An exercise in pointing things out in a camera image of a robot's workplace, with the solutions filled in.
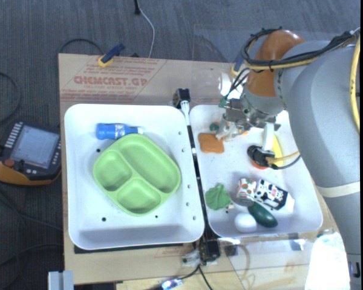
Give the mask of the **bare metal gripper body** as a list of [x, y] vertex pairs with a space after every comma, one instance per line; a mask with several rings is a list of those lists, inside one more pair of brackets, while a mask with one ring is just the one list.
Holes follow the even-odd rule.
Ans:
[[246, 131], [253, 127], [263, 129], [267, 123], [272, 123], [275, 131], [281, 127], [281, 124], [276, 122], [276, 115], [261, 112], [245, 99], [226, 99], [224, 108], [223, 118]]

